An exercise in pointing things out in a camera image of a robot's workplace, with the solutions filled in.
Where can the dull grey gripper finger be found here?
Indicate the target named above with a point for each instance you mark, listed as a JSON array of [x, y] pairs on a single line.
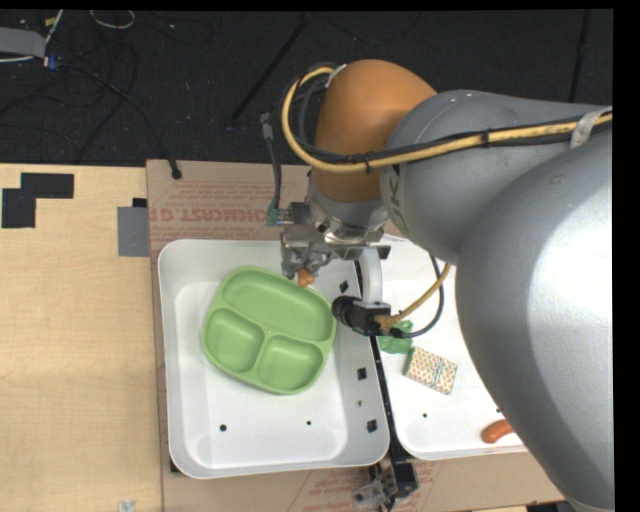
[[316, 262], [289, 264]]

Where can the brown cardboard board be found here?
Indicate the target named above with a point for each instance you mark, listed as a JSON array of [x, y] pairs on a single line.
[[215, 200]]

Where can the green divided plate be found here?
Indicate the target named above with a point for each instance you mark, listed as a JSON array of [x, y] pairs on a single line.
[[267, 330]]

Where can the white plastic tray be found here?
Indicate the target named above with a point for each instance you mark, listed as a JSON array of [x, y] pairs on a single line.
[[260, 430], [440, 425]]

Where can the black block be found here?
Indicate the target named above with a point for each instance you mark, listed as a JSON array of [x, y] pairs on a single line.
[[405, 477]]

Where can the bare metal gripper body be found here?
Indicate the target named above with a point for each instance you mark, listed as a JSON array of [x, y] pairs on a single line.
[[305, 235]]

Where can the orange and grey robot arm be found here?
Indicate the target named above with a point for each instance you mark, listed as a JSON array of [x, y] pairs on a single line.
[[500, 225]]

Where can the green broccoli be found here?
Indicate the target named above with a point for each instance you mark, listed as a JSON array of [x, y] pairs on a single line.
[[395, 342]]

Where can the orange sausage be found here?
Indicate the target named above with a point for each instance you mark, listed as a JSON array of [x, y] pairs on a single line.
[[496, 432]]

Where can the black cylinder on white bracket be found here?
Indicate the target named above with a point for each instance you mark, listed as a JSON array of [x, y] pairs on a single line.
[[357, 314]]

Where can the orange patterned packet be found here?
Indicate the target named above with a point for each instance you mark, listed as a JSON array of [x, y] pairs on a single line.
[[431, 370]]

